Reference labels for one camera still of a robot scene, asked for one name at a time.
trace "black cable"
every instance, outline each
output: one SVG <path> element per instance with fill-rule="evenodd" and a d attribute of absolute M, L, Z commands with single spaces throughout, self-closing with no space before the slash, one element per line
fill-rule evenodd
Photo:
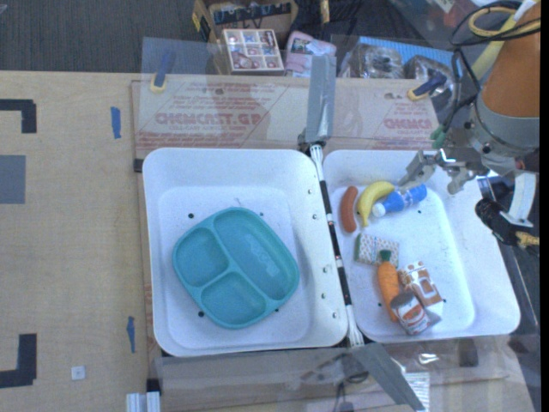
<path fill-rule="evenodd" d="M 482 37 L 480 39 L 465 40 L 465 41 L 461 41 L 461 42 L 455 41 L 455 36 L 460 31 L 462 26 L 469 20 L 469 18 L 471 18 L 477 12 L 480 12 L 481 10 L 485 10 L 485 9 L 488 9 L 488 11 L 490 11 L 491 8 L 496 8 L 496 7 L 517 10 L 520 7 L 520 5 L 521 5 L 520 2 L 515 2 L 515 1 L 510 1 L 510 0 L 498 0 L 496 2 L 489 3 L 489 4 L 486 4 L 484 6 L 481 6 L 480 8 L 477 8 L 476 10 L 474 10 L 474 11 L 470 12 L 469 14 L 467 14 L 463 18 L 463 20 L 461 20 L 457 24 L 454 31 L 450 35 L 450 38 L 449 38 L 450 44 L 454 45 L 456 47 L 463 47 L 463 46 L 467 46 L 467 45 L 479 45 L 479 44 L 492 42 L 492 41 L 505 41 L 505 40 L 509 40 L 509 39 L 519 39 L 519 38 L 531 35 L 533 33 L 540 32 L 541 27 L 537 27 L 537 28 L 531 29 L 527 32 L 516 33 L 517 31 L 519 31 L 519 30 L 521 30 L 521 29 L 523 29 L 523 28 L 525 28 L 529 25 L 532 25 L 532 24 L 537 23 L 538 21 L 541 21 L 541 17 L 538 17 L 538 18 L 535 18 L 533 20 L 525 21 L 523 23 L 517 24 L 514 27 L 511 27 L 510 29 L 507 29 L 503 32 L 496 33 L 496 34 L 488 36 L 488 37 Z"/>
<path fill-rule="evenodd" d="M 363 373 L 358 373 L 347 377 L 345 381 L 348 383 L 358 384 L 365 382 L 368 377 L 370 377 L 370 373 L 368 373 L 368 371 L 364 371 Z"/>
<path fill-rule="evenodd" d="M 461 101 L 459 101 L 459 98 L 461 96 L 462 76 L 460 74 L 460 69 L 457 65 L 458 59 L 462 61 L 463 66 L 465 67 L 465 70 L 467 71 L 469 77 L 471 78 L 471 81 L 473 81 L 474 87 L 476 88 L 476 91 L 477 91 L 476 94 L 469 96 L 465 100 L 461 100 Z M 443 133 L 448 132 L 457 112 L 459 112 L 464 106 L 471 104 L 476 99 L 478 93 L 480 92 L 480 83 L 476 75 L 474 74 L 473 69 L 469 65 L 467 58 L 463 54 L 463 50 L 461 49 L 461 47 L 456 48 L 454 50 L 454 54 L 452 55 L 452 72 L 454 73 L 456 94 L 455 94 L 454 101 L 452 102 L 452 108 L 448 116 L 446 116 L 446 119 L 442 122 Z"/>
<path fill-rule="evenodd" d="M 540 259 L 540 253 L 536 249 L 534 249 L 531 245 L 529 245 L 525 250 L 529 255 Z"/>
<path fill-rule="evenodd" d="M 341 395 L 343 396 L 343 402 L 345 402 L 345 383 L 340 382 L 337 385 L 337 392 L 335 393 L 335 403 L 332 412 L 337 412 L 337 406 L 340 403 Z"/>

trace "toy sausage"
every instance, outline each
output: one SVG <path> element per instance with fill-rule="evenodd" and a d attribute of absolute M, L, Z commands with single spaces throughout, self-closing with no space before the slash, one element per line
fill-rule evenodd
<path fill-rule="evenodd" d="M 356 186 L 349 186 L 343 194 L 340 206 L 341 224 L 346 232 L 352 233 L 357 228 L 357 222 L 354 220 L 354 200 L 359 194 Z"/>

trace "toy carrot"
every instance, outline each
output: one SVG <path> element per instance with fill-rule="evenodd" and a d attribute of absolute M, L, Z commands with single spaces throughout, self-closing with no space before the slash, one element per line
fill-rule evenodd
<path fill-rule="evenodd" d="M 391 321 L 396 322 L 398 318 L 391 310 L 390 303 L 400 293 L 398 274 L 396 267 L 390 262 L 391 251 L 382 250 L 379 252 L 382 262 L 377 267 L 377 282 L 381 289 L 383 302 L 387 308 Z"/>

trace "gray tape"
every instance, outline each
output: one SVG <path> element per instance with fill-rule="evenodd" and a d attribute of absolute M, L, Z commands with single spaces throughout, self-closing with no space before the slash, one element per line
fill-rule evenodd
<path fill-rule="evenodd" d="M 0 204 L 25 203 L 26 156 L 0 155 Z"/>

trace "blue toy bottle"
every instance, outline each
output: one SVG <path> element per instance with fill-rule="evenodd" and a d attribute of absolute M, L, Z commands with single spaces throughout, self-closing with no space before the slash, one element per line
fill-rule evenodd
<path fill-rule="evenodd" d="M 425 197 L 427 197 L 427 188 L 424 184 L 415 186 L 404 193 L 393 191 L 388 194 L 382 203 L 374 204 L 371 212 L 377 217 L 384 216 L 389 212 L 398 212 L 399 210 L 408 208 L 420 202 Z"/>

